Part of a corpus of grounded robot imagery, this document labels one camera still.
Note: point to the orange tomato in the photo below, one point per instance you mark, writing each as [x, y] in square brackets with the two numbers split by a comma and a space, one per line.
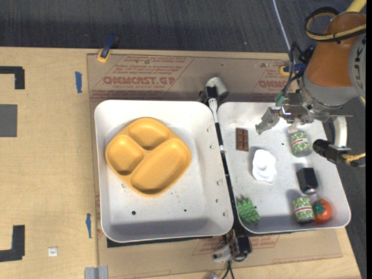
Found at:
[323, 212]

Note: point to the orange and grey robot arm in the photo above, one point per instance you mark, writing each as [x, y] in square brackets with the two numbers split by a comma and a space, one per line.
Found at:
[328, 62]

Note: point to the green and white can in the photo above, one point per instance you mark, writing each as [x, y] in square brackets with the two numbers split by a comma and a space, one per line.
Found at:
[300, 144]
[303, 211]

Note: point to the yellow divided plate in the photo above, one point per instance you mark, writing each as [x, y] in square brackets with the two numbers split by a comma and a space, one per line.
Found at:
[151, 161]

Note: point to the small white square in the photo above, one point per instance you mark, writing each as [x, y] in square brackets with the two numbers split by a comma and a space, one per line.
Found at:
[53, 251]

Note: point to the green lettuce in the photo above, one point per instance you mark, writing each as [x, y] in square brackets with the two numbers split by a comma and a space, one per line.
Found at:
[247, 211]

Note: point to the white fried egg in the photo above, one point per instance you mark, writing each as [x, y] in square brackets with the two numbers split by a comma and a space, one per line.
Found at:
[264, 167]

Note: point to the black cylinder on white bracket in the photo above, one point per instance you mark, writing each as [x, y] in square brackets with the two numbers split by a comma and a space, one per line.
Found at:
[329, 150]

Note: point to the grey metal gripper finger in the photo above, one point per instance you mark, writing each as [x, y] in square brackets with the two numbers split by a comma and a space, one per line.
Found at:
[294, 127]
[268, 120]

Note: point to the white plastic tray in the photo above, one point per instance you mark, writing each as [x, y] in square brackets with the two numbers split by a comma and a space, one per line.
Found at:
[279, 202]
[162, 214]

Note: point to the brown chocolate bar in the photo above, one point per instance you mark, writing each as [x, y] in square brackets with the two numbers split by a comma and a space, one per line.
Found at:
[242, 139]

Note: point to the black can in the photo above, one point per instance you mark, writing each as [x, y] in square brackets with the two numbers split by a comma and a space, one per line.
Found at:
[306, 179]

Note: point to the brown cardboard board red print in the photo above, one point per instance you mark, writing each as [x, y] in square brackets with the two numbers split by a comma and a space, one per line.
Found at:
[145, 77]

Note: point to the thin black and white rod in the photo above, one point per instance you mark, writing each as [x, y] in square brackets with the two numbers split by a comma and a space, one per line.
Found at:
[222, 153]

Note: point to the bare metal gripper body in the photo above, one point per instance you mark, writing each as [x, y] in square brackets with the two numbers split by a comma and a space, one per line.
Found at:
[296, 109]

